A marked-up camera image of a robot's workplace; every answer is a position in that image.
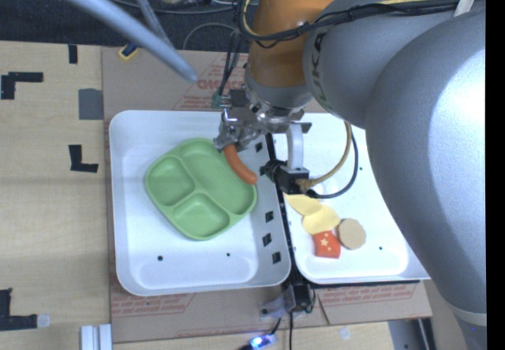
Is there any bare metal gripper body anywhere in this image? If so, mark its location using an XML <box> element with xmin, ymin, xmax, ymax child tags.
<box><xmin>219</xmin><ymin>89</ymin><xmax>312</xmax><ymax>144</ymax></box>

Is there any orange toy sausage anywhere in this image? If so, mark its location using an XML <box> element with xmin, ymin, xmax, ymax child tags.
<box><xmin>223</xmin><ymin>143</ymin><xmax>259</xmax><ymax>185</ymax></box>

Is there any green divided plate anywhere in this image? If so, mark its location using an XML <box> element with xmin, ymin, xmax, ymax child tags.
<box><xmin>144</xmin><ymin>137</ymin><xmax>258</xmax><ymax>242</ymax></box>

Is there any thin black rod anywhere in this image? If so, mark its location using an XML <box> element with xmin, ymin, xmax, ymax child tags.
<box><xmin>264</xmin><ymin>132</ymin><xmax>296</xmax><ymax>286</ymax></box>

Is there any brown cardboard board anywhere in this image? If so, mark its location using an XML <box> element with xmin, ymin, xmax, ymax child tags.
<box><xmin>100</xmin><ymin>46</ymin><xmax>434</xmax><ymax>344</ymax></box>

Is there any yellow banana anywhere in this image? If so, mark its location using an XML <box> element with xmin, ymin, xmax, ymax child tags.
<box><xmin>284</xmin><ymin>193</ymin><xmax>340</xmax><ymax>235</ymax></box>

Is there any white plastic tray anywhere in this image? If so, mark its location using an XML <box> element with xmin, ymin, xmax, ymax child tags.
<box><xmin>271</xmin><ymin>112</ymin><xmax>432</xmax><ymax>285</ymax></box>
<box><xmin>108</xmin><ymin>110</ymin><xmax>292</xmax><ymax>297</ymax></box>

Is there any red carton with yellow stars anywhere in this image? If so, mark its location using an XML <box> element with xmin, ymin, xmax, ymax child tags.
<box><xmin>311</xmin><ymin>229</ymin><xmax>342</xmax><ymax>260</ymax></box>

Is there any tan round biscuit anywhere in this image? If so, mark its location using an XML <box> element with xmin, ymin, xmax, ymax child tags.
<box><xmin>337</xmin><ymin>218</ymin><xmax>368</xmax><ymax>251</ymax></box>

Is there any black cylinder on white bracket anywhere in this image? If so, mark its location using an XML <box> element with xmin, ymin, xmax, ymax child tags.
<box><xmin>259</xmin><ymin>122</ymin><xmax>311</xmax><ymax>195</ymax></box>

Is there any black block with wires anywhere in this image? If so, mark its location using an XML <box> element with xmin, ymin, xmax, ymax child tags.
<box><xmin>258</xmin><ymin>284</ymin><xmax>316</xmax><ymax>321</ymax></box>

